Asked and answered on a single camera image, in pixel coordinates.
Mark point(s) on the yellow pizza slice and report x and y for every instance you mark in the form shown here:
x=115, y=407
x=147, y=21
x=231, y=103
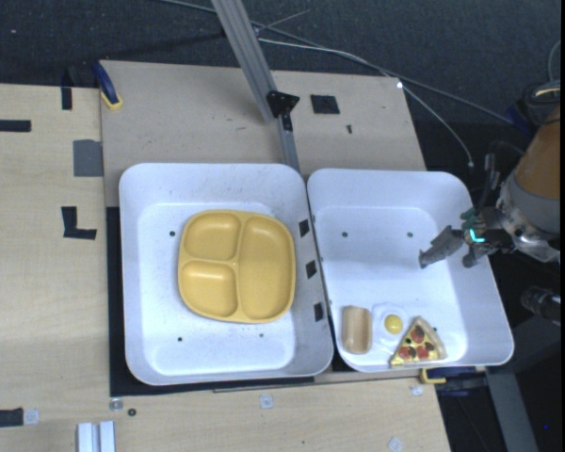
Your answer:
x=419, y=349

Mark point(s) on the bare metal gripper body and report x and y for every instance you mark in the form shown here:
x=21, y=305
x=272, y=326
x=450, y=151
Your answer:
x=501, y=236

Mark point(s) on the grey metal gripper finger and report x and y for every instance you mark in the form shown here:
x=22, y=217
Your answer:
x=474, y=254
x=441, y=246

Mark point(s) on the yellow divided plate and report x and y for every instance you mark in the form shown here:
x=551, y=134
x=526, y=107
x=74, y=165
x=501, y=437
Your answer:
x=263, y=266

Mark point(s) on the tan hot dog bun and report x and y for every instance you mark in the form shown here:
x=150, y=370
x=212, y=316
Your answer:
x=357, y=330

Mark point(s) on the pale wood board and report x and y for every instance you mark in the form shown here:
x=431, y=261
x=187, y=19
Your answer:
x=188, y=120

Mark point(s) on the black cylinder on white bracket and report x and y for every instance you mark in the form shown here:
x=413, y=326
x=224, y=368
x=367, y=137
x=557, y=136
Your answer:
x=541, y=302

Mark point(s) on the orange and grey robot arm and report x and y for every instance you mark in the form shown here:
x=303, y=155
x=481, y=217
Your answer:
x=541, y=167

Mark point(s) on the silver metal washer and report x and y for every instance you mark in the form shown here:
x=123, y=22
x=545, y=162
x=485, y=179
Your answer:
x=116, y=404

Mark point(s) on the white fried egg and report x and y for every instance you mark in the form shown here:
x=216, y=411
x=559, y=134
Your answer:
x=386, y=339

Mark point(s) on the white plastic tray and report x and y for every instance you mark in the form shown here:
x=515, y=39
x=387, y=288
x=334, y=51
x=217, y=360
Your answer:
x=216, y=351
x=386, y=262

